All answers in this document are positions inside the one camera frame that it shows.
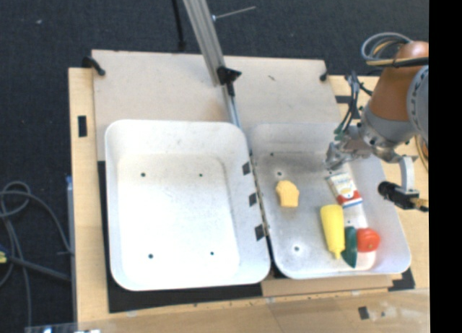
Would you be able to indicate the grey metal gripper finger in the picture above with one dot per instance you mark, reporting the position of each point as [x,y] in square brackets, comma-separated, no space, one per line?
[343,162]
[333,154]

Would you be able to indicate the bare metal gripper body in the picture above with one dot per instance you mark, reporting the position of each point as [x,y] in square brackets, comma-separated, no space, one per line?
[361,145]

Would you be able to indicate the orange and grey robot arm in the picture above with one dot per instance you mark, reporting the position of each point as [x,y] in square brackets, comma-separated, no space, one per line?
[391,89]

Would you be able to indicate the white carton with red print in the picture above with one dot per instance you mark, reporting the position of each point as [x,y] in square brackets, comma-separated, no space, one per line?
[344,189]

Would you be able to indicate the yellow toy bread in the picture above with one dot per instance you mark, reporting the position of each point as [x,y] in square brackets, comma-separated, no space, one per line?
[287,194]

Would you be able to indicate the yellow squeeze bottle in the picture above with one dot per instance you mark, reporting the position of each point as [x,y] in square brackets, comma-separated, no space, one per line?
[333,227]

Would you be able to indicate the white plastic tray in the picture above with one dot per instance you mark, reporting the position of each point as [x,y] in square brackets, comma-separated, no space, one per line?
[180,208]
[307,223]

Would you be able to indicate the dark green cone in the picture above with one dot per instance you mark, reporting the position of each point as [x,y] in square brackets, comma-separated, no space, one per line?
[350,248]

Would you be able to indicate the pale cardboard board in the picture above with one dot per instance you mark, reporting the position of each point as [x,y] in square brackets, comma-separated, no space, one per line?
[162,86]

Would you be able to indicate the black cylinder on white bracket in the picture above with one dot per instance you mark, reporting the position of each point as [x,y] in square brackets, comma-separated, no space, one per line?
[397,193]

